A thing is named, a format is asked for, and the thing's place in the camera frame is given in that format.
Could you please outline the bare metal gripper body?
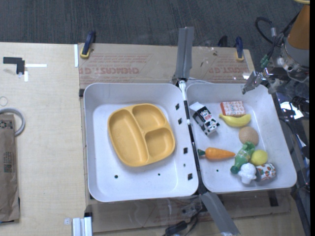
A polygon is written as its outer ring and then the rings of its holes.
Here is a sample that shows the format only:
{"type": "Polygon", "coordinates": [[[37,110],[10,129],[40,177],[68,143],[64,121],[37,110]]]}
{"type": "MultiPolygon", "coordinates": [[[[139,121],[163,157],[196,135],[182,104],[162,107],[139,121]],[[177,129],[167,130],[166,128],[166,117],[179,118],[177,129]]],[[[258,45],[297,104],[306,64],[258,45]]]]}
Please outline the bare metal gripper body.
{"type": "Polygon", "coordinates": [[[290,56],[278,57],[275,62],[271,61],[262,72],[265,78],[309,82],[309,68],[294,61],[290,56]]]}

